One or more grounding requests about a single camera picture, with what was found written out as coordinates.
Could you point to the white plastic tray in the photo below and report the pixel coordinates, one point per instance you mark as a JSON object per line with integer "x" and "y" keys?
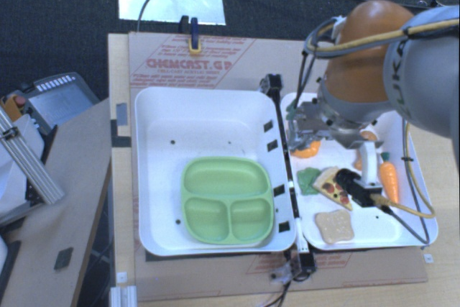
{"x": 373, "y": 226}
{"x": 201, "y": 126}

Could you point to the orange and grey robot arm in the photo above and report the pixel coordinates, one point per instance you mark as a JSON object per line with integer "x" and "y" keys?
{"x": 363, "y": 61}

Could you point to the green toy lettuce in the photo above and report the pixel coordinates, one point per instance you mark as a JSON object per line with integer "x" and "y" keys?
{"x": 307, "y": 181}

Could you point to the green divided plate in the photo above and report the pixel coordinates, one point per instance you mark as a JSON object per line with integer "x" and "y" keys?
{"x": 226, "y": 176}

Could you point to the thin black and white rod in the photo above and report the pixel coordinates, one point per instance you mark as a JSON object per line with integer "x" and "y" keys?
{"x": 287, "y": 161}

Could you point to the orange carrot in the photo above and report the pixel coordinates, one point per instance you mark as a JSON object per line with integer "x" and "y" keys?
{"x": 390, "y": 179}

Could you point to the tan toy bread slice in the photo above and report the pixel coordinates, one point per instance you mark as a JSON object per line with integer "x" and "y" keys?
{"x": 335, "y": 226}

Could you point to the toy pizza slice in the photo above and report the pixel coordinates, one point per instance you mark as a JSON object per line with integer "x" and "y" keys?
{"x": 328, "y": 185}

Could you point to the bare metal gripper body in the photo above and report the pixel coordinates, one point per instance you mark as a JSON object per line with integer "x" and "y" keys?
{"x": 312, "y": 122}

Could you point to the brown cardboard board red print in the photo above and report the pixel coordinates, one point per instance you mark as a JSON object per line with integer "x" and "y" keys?
{"x": 251, "y": 54}

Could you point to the orange toy fruit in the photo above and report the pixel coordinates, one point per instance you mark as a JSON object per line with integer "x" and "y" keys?
{"x": 307, "y": 151}

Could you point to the black cylinder on white bracket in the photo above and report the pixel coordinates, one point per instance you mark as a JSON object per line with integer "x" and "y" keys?
{"x": 361, "y": 187}

